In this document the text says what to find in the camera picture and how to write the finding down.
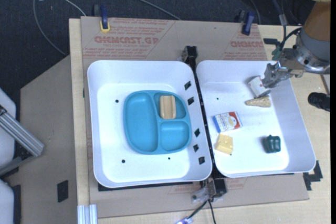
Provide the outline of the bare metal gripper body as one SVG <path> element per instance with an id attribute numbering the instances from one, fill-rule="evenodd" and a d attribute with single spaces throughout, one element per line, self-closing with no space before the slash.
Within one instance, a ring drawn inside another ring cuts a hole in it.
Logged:
<path id="1" fill-rule="evenodd" d="M 330 62 L 315 56 L 304 46 L 293 46 L 282 50 L 277 70 L 289 77 L 301 77 L 304 72 L 330 74 Z"/>

